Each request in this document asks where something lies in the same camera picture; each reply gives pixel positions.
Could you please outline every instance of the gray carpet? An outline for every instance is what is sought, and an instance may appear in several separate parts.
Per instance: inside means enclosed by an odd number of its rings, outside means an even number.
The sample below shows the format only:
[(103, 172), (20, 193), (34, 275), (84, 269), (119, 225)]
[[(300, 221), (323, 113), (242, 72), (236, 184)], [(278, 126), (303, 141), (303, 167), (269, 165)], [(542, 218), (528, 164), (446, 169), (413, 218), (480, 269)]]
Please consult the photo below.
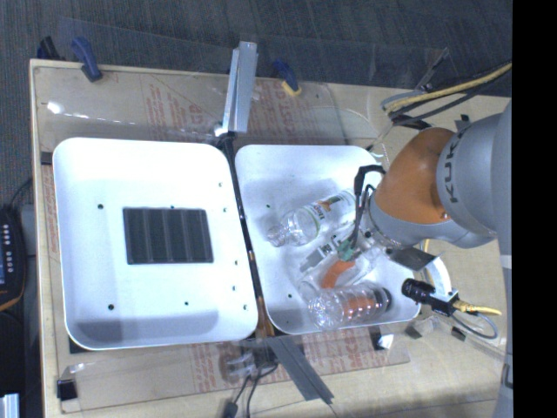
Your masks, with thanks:
[[(403, 88), (445, 48), (442, 77), (513, 53), (513, 0), (0, 0), (0, 20), (2, 203), (31, 176), (28, 61), (46, 36), (69, 60), (71, 37), (85, 34), (100, 63), (210, 72), (253, 39), (259, 76), (280, 57), (300, 79)], [(510, 96), (510, 75), (485, 94)]]

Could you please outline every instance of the black device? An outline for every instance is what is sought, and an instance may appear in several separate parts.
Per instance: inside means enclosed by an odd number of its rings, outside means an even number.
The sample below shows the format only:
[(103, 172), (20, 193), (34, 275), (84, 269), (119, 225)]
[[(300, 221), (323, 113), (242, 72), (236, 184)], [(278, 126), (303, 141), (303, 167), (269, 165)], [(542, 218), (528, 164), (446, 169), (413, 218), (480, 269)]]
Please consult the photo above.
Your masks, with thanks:
[(26, 257), (16, 212), (0, 209), (0, 311), (14, 305), (23, 294)]

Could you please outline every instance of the blue clamp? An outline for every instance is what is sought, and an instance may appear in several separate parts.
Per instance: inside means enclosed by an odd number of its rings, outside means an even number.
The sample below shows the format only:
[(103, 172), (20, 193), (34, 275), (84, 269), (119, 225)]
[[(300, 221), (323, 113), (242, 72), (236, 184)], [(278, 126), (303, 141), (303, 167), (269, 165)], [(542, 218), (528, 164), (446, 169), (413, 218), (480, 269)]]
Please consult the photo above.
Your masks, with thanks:
[(71, 41), (71, 50), (79, 61), (84, 63), (81, 69), (91, 82), (98, 81), (103, 76), (103, 73), (97, 67), (97, 60), (93, 54), (91, 44), (85, 37), (74, 37)]
[(272, 66), (275, 70), (278, 71), (278, 74), (285, 80), (282, 83), (283, 88), (288, 92), (291, 96), (298, 96), (299, 93), (302, 92), (302, 89), (298, 85), (298, 81), (296, 80), (296, 75), (290, 65), (286, 62), (282, 61), (281, 59), (277, 59), (272, 63)]

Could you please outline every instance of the white tray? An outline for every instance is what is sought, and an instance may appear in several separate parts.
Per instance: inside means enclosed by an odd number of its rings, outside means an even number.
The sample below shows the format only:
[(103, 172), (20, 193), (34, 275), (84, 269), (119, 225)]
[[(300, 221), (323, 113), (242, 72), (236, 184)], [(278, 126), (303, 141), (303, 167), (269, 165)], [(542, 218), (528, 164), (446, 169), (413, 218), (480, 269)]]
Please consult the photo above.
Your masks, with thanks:
[[(238, 151), (235, 164), (269, 318), (287, 334), (316, 332), (293, 274), (323, 240), (276, 248), (266, 231), (282, 212), (352, 188), (359, 167), (378, 163), (366, 150), (352, 145), (247, 145)], [(378, 182), (377, 173), (366, 177), (366, 183)], [(411, 270), (387, 258), (378, 262), (366, 279), (388, 289), (393, 303), (369, 325), (411, 320), (418, 314), (419, 305), (400, 292), (408, 278), (413, 278)]]
[[(150, 347), (253, 332), (252, 277), (230, 167), (218, 149), (71, 138), (53, 165), (65, 323), (77, 344)], [(123, 209), (171, 206), (206, 210), (214, 261), (129, 265)]]

